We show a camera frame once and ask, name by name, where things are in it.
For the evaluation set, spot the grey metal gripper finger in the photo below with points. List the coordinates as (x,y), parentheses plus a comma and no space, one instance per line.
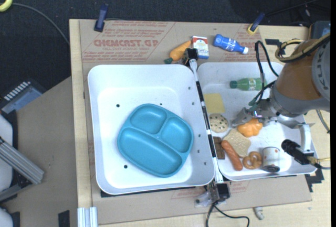
(242,116)
(267,121)

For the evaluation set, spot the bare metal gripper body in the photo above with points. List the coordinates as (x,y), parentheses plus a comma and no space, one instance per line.
(265,109)

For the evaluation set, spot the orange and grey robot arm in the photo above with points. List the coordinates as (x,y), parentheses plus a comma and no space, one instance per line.
(296,81)

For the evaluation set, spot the orange croissant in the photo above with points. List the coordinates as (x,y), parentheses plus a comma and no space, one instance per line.
(250,128)

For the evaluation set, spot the chocolate chip biscuit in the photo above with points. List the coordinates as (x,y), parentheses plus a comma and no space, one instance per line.
(218,123)

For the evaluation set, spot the white bread slice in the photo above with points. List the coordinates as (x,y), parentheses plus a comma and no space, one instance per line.
(239,142)

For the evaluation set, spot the green bottle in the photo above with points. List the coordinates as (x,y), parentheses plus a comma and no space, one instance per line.
(246,84)

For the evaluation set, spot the yellow cheese slice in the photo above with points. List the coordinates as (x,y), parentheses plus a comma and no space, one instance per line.
(214,103)

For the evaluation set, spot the white can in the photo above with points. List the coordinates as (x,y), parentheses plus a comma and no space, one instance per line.
(271,157)

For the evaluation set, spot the brown chocolate bar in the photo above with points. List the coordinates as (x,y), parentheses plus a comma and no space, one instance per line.
(217,143)

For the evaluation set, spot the orange sausage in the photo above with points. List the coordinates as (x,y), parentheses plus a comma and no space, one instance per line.
(232,155)

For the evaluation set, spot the brown pretzel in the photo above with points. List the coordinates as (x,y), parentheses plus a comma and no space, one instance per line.
(252,160)

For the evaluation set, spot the thin black and white rod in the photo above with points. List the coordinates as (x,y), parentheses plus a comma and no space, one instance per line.
(202,97)

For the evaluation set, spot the white plastic tray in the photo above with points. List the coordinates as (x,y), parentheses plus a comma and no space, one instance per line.
(225,71)
(110,84)

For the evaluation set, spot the blue bottle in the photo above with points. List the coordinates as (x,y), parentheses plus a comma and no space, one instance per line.
(227,43)

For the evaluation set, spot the white and orange carton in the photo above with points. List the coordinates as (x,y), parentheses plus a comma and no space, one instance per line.
(200,46)

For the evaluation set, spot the orange carrot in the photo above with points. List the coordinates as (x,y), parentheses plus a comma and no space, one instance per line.
(179,50)

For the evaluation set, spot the blue divided plate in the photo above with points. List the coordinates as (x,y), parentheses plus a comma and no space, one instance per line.
(155,142)

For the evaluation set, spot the brown cardboard board red print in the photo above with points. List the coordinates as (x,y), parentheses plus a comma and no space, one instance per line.
(136,37)

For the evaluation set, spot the yellow banana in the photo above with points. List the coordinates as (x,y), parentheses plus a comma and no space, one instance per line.
(6,4)

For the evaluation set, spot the black cylinder on white bracket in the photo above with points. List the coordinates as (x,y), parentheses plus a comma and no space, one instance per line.
(295,151)

